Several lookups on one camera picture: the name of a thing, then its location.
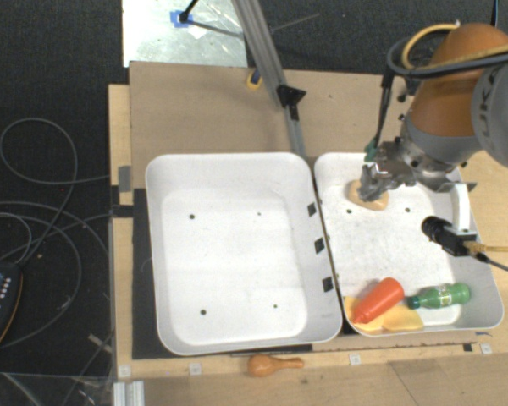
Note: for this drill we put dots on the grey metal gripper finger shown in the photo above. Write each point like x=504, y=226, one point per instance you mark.
x=367, y=182
x=385, y=186

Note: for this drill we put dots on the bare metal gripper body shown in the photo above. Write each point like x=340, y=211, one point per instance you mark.
x=406, y=168

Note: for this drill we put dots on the tan toy biscuit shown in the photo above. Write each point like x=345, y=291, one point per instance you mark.
x=379, y=203

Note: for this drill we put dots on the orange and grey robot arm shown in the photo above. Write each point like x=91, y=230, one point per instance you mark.
x=453, y=100

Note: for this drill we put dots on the white plastic tray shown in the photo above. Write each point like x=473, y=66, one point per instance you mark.
x=233, y=260
x=389, y=248

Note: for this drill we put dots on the orange bottle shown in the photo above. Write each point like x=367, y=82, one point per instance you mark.
x=379, y=300

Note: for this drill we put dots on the green plastic bottle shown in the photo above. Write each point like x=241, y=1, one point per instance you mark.
x=442, y=295

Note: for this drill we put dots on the yellow flat slice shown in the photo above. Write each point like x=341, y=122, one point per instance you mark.
x=350, y=307
x=404, y=319

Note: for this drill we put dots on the brown cardboard board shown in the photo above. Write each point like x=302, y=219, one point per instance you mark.
x=203, y=112

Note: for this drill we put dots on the brown toy chicken drumstick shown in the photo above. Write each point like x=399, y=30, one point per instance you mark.
x=264, y=365

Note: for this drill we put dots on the black cylinder on white bracket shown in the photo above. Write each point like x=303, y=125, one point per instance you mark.
x=455, y=240

